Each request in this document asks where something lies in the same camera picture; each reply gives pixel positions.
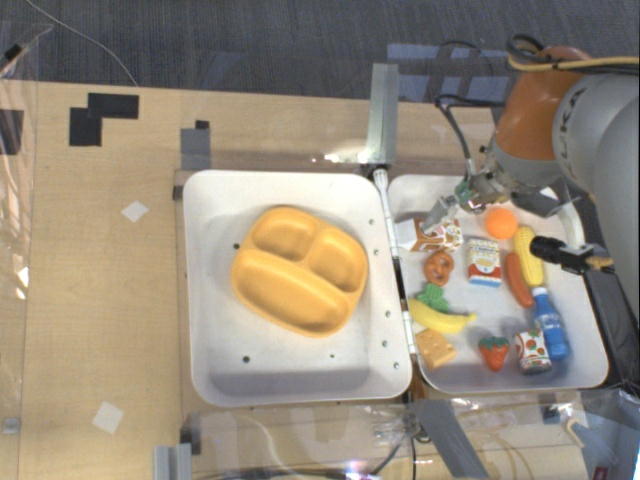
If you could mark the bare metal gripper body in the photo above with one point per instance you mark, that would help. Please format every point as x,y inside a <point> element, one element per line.
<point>484,187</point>

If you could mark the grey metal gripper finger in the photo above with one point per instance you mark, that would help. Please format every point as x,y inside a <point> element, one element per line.
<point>451,209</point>
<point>433,218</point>

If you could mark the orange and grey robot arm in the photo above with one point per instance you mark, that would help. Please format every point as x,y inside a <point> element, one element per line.
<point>590,133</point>

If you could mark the white and brown juice carton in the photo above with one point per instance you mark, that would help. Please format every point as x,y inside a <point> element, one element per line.
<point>430,242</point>

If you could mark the orange fruit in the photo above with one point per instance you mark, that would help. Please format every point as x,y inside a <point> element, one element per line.
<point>501,223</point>

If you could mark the brown pretzel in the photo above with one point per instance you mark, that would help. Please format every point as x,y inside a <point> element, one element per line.
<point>434,268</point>

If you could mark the green leaf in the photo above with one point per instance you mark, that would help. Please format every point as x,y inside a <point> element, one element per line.
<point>433,297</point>

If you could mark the yellow corn cob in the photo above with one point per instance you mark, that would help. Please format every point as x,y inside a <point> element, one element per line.
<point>527,255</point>

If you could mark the red sausage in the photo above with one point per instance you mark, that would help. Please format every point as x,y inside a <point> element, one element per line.
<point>517,280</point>

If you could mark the yellow banana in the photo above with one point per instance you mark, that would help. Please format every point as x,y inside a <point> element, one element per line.
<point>437,320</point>

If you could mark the white plastic tray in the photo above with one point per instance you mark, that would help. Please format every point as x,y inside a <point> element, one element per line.
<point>495,313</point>
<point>225,358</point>

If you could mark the yellow cheese slice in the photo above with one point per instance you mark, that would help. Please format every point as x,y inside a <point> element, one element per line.
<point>435,349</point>

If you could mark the orange divided plate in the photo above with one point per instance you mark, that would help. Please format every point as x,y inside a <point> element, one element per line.
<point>300,278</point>

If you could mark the red strawberry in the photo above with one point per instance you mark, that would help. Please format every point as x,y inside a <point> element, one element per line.
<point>494,354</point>

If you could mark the blue bottle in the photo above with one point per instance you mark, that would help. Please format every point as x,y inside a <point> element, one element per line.
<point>552,330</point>

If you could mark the red and white can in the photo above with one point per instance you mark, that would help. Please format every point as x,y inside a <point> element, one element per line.
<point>532,352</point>

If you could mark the black cylinder on white bracket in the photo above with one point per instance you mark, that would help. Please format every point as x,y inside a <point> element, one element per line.
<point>552,250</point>

